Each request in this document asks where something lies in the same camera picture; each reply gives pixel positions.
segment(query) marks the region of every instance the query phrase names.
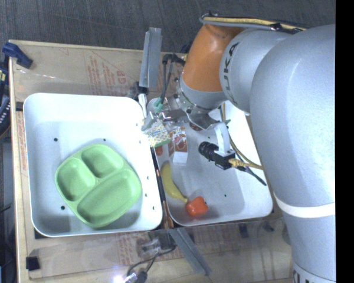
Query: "blue clamp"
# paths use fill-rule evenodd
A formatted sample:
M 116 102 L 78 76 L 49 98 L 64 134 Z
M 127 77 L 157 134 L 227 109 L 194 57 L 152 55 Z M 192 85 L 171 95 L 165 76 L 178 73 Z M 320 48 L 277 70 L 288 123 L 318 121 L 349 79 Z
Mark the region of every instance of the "blue clamp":
M 3 62 L 0 62 L 0 106 L 2 103 L 2 96 L 4 94 L 5 85 L 9 84 L 9 57 L 17 58 L 17 64 L 27 69 L 29 69 L 33 63 L 33 60 L 24 54 L 24 52 L 16 44 L 9 42 L 5 43 L 2 47 L 2 52 L 4 53 L 4 60 Z

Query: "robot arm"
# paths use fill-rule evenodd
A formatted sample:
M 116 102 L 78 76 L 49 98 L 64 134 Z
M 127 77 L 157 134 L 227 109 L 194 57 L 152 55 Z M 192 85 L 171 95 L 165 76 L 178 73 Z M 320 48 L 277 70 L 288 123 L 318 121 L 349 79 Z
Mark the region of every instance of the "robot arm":
M 225 100 L 251 115 L 290 235 L 295 282 L 335 282 L 335 26 L 212 21 L 202 20 L 177 103 L 202 129 L 215 125 L 208 113 Z

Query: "green tray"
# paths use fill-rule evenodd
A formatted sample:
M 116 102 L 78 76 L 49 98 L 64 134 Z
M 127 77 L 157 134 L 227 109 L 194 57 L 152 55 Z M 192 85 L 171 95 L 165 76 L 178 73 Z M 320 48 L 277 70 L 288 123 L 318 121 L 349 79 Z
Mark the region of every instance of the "green tray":
M 55 183 L 70 209 L 93 228 L 121 217 L 142 194 L 135 171 L 103 144 L 85 147 L 66 159 L 56 171 Z

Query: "tomato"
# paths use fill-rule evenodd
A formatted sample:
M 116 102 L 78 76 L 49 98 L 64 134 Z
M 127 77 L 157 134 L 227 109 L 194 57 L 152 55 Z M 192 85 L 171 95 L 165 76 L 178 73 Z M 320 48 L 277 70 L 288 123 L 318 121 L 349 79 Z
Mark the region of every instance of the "tomato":
M 190 216 L 199 216 L 207 213 L 208 206 L 203 197 L 198 196 L 185 205 L 185 209 Z

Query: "white band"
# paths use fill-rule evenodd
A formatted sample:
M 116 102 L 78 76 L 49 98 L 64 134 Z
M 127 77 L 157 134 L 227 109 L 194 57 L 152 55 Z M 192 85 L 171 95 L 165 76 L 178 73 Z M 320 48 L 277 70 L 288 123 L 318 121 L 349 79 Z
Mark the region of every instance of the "white band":
M 281 210 L 291 216 L 300 218 L 320 218 L 332 216 L 336 214 L 336 202 L 328 203 L 327 205 L 299 207 L 292 206 L 281 201 L 276 194 L 276 201 Z

